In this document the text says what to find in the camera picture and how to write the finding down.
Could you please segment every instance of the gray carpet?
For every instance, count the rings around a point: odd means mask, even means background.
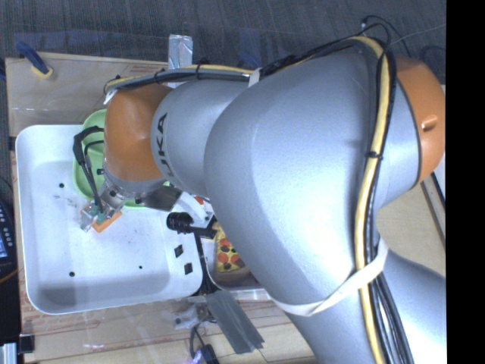
[[[356,33],[368,15],[389,22],[396,54],[446,82],[446,0],[0,0],[0,57],[17,57],[23,40],[39,51],[166,61],[176,33],[193,37],[195,61],[255,67]],[[11,204],[7,119],[0,81],[0,192]]]

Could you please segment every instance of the orange object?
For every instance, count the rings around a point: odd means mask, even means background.
[[[120,90],[108,103],[105,164],[121,180],[141,182],[162,177],[153,159],[150,131],[155,111],[171,88],[153,83]]]
[[[109,227],[113,222],[121,216],[121,212],[116,213],[113,217],[111,217],[109,220],[104,220],[101,224],[98,224],[95,222],[92,227],[95,229],[96,232],[99,234],[103,232],[104,229]]]
[[[396,57],[397,77],[415,116],[421,144],[418,182],[430,175],[445,153],[445,94],[423,62]]]

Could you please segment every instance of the black cable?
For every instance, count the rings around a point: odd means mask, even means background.
[[[390,41],[391,41],[391,39],[390,39],[391,36],[390,36],[389,30],[382,23],[372,24],[367,28],[367,30],[369,30],[371,28],[375,28],[375,27],[382,27],[384,29],[384,31],[386,32],[386,37],[387,37],[386,46],[388,48],[389,45],[390,45]],[[296,63],[299,63],[299,62],[302,62],[302,61],[305,61],[305,60],[308,60],[308,59],[312,59],[312,58],[324,57],[324,56],[327,56],[331,53],[339,52],[339,51],[342,51],[343,49],[347,49],[349,47],[357,47],[359,49],[367,49],[367,46],[364,45],[362,42],[359,42],[355,39],[350,39],[354,36],[360,36],[364,32],[365,32],[365,30],[362,30],[362,31],[359,31],[358,33],[356,33],[352,36],[346,36],[345,38],[334,40],[334,41],[326,43],[324,45],[320,45],[318,47],[315,47],[315,48],[307,51],[305,54],[300,55],[300,56],[288,55],[285,58],[281,58],[277,61],[271,62],[270,64],[267,64],[266,66],[264,66],[259,71],[260,78],[263,79],[267,76],[270,76],[270,75],[278,72],[279,70],[284,69],[285,67],[288,67],[292,64],[296,64]]]
[[[376,253],[373,245],[373,225],[374,225],[374,199],[377,190],[377,182],[380,173],[380,164],[383,158],[383,152],[385,149],[385,143],[387,139],[387,134],[389,132],[390,118],[393,112],[394,99],[396,94],[396,62],[394,60],[393,54],[389,51],[390,44],[386,44],[383,54],[377,63],[377,79],[376,87],[377,92],[380,92],[380,72],[382,70],[382,60],[383,56],[386,55],[389,62],[389,74],[391,79],[390,87],[390,97],[389,97],[389,108],[386,116],[386,126],[383,136],[383,146],[382,152],[374,153],[373,157],[378,158],[377,169],[371,182],[371,190],[369,193],[368,201],[366,202],[366,215],[365,215],[365,258],[366,263],[371,262]],[[388,321],[389,329],[393,337],[393,343],[396,347],[396,353],[399,357],[399,361],[405,364],[413,363],[411,350],[408,345],[407,337],[405,336],[404,328],[402,327],[401,319],[399,317],[399,312],[396,308],[396,304],[392,298],[388,286],[385,283],[385,278],[383,273],[379,274],[376,279],[374,279],[369,284],[369,290],[371,292],[371,307],[374,314],[374,321],[376,328],[380,335],[380,345],[384,356],[388,362],[393,362],[392,348],[390,346],[389,338],[385,331],[385,325],[383,323],[383,314],[381,311],[381,306],[383,308],[384,314]]]
[[[219,290],[219,287],[215,285],[212,281],[211,276],[208,272],[207,262],[205,261],[205,254],[204,249],[202,247],[202,241],[200,240],[200,236],[194,236],[196,240],[197,252],[199,253],[199,260],[202,266],[202,282],[199,288],[199,295],[208,295],[210,293],[214,293],[215,291]]]
[[[393,26],[393,24],[391,22],[389,22],[388,20],[386,20],[383,17],[378,16],[378,15],[367,15],[366,17],[364,17],[364,19],[362,19],[361,24],[363,26],[367,27],[367,21],[369,19],[372,19],[372,18],[383,21],[385,24],[387,24],[396,33],[396,35],[401,39],[402,45],[404,46],[406,53],[408,54],[408,57],[411,58],[411,52],[409,51],[409,47],[404,40],[404,36],[401,35],[401,33]]]
[[[172,71],[159,71],[153,75],[129,79],[126,82],[119,82],[111,86],[111,90],[115,89],[133,89],[140,86],[149,85],[150,83],[166,83],[166,82],[186,82],[188,80],[229,80],[238,82],[248,82],[249,75],[232,71],[217,71],[217,70],[204,70],[199,68],[196,71],[189,69],[177,69]],[[106,83],[104,91],[109,85],[110,80]]]
[[[82,130],[81,132],[79,132],[77,135],[75,135],[73,152],[74,152],[74,158],[77,160],[77,163],[83,169],[84,175],[86,176],[89,187],[91,188],[92,194],[94,196],[95,204],[96,206],[98,206],[99,212],[103,213],[104,208],[101,201],[101,197],[99,196],[98,190],[96,188],[94,176],[92,174],[90,167],[88,166],[86,156],[83,151],[84,139],[87,138],[90,134],[97,133],[97,132],[104,132],[104,129],[97,126],[88,127],[85,130]]]
[[[94,146],[95,144],[102,144],[104,143],[105,141],[104,140],[95,140],[94,142],[89,142],[87,143],[85,146],[84,146],[84,156],[87,156],[88,155],[88,150],[89,148],[91,148],[92,146]]]
[[[196,352],[194,350],[194,339],[197,335],[197,338],[199,339],[200,341],[200,344],[205,347],[205,344],[204,344],[204,341],[202,340],[202,338],[200,337],[200,334],[199,332],[197,331],[197,328],[199,327],[200,323],[198,323],[196,326],[194,326],[191,330],[190,330],[190,340],[189,340],[189,351],[190,351],[190,356],[192,358],[196,357]]]

